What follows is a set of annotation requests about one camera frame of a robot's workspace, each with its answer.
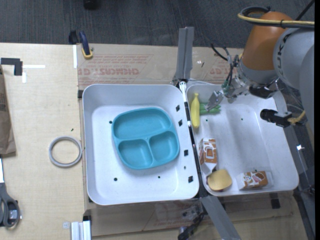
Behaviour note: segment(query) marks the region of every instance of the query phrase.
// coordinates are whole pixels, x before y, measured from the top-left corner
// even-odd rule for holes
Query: blue plate
[[[112,123],[112,138],[122,162],[135,170],[161,166],[179,154],[175,126],[157,107],[119,114]]]

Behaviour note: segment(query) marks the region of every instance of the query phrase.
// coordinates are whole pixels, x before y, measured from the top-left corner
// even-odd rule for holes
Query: wooden surface
[[[18,200],[22,220],[13,230],[0,228],[1,240],[69,240],[65,222],[81,222],[84,213],[82,163],[71,168],[54,166],[48,148],[59,136],[81,139],[80,111],[77,98],[78,77],[71,45],[0,43],[1,58],[20,58],[24,65],[45,65],[25,69],[26,83],[14,76],[13,66],[3,65],[8,105],[17,152],[3,159],[8,193]],[[68,142],[54,148],[63,162],[76,156]],[[246,239],[307,239],[294,198],[286,202],[289,215],[268,219],[238,220],[234,225]],[[263,210],[249,210],[263,213]],[[220,239],[214,226],[199,228],[198,239]],[[110,235],[95,239],[176,240],[178,230]]]

